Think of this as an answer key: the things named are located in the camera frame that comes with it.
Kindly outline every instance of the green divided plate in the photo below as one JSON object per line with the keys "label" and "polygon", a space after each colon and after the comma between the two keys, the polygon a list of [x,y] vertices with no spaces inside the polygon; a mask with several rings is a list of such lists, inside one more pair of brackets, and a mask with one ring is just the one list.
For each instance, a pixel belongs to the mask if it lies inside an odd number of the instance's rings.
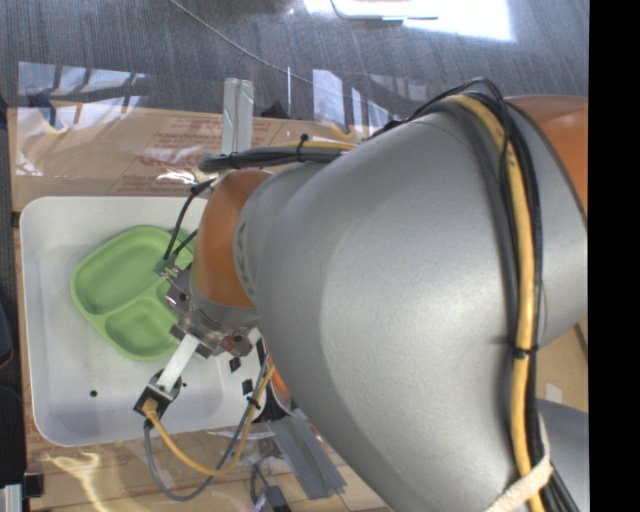
{"label": "green divided plate", "polygon": [[[177,347],[169,333],[176,315],[164,297],[169,283],[154,271],[170,239],[168,231],[155,226],[128,229],[92,252],[71,276],[78,309],[130,359],[153,361]],[[176,264],[186,268],[192,258],[187,246]]]}

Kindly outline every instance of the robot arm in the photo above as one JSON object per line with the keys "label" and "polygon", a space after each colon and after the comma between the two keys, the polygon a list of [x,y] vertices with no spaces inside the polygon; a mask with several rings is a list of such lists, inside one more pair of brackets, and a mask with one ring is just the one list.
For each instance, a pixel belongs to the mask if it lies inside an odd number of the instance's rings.
{"label": "robot arm", "polygon": [[[505,107],[537,194],[535,350],[586,315],[587,107]],[[509,401],[523,263],[503,149],[444,100],[330,164],[233,172],[202,218],[198,307],[259,322],[296,402],[398,512],[484,510],[522,473]]]}

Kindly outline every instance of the floor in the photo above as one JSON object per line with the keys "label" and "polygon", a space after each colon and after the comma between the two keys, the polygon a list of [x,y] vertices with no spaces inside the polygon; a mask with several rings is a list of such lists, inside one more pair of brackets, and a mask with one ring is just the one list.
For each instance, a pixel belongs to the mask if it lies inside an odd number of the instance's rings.
{"label": "floor", "polygon": [[[347,131],[405,117],[476,76],[504,95],[588,96],[588,0],[478,4],[433,2],[438,19],[401,23],[342,19],[330,0],[5,0],[0,106],[40,106],[55,93],[219,113],[222,84],[235,77],[255,84],[256,116]],[[0,300],[17,337],[9,151],[0,129]],[[0,371],[0,486],[24,470],[12,393],[21,371],[19,353]]]}

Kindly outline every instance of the beige strap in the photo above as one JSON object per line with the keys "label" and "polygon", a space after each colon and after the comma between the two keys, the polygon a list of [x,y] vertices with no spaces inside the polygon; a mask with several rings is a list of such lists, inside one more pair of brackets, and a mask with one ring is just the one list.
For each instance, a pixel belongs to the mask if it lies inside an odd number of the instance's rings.
{"label": "beige strap", "polygon": [[544,446],[544,456],[540,462],[529,473],[511,484],[485,512],[511,512],[526,503],[547,484],[551,473],[553,473],[553,467],[551,466],[549,438],[542,417],[540,417],[540,434]]}

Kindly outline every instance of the white tray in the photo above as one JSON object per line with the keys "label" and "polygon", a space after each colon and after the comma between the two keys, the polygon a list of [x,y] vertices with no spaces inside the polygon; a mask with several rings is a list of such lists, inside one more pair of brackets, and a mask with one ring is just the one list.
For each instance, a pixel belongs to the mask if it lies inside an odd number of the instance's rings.
{"label": "white tray", "polygon": [[[22,212],[20,235],[33,415],[49,441],[79,446],[142,437],[144,418],[133,411],[149,379],[170,356],[128,359],[83,317],[71,298],[71,274],[102,243],[138,225],[172,229],[183,198],[45,197]],[[206,201],[192,202],[183,221],[198,227]],[[231,373],[229,354],[192,358],[180,395],[163,416],[169,432],[237,425],[255,383],[257,351]]]}

